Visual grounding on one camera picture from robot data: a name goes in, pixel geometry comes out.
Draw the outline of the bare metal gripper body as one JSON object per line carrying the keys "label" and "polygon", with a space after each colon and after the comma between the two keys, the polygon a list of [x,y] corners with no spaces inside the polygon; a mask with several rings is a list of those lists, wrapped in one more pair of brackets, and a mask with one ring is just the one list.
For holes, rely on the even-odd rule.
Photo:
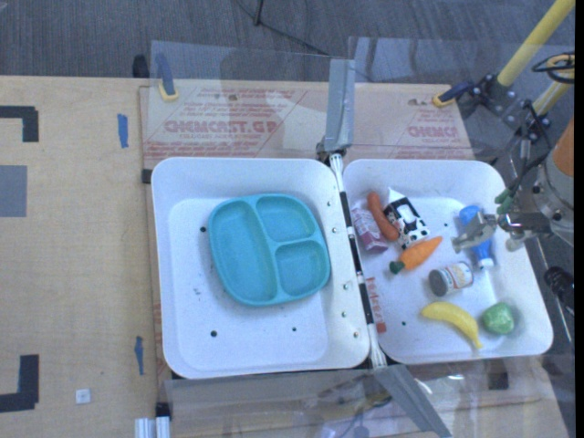
{"label": "bare metal gripper body", "polygon": [[574,179],[537,178],[527,204],[530,208],[509,211],[498,216],[499,227],[512,239],[554,235],[574,245]]}

